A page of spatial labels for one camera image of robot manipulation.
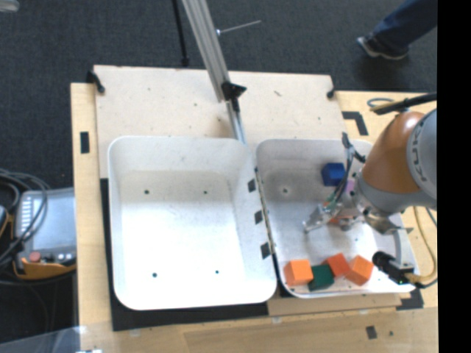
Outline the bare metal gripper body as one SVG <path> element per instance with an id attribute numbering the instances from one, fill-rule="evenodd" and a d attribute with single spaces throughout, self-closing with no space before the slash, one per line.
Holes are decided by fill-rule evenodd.
<path id="1" fill-rule="evenodd" d="M 354 218 L 356 224 L 366 224 L 382 235 L 391 235 L 402 229 L 391 220 L 391 215 L 385 214 L 360 197 L 345 197 L 337 204 L 330 223 L 339 225 L 340 218 Z"/>

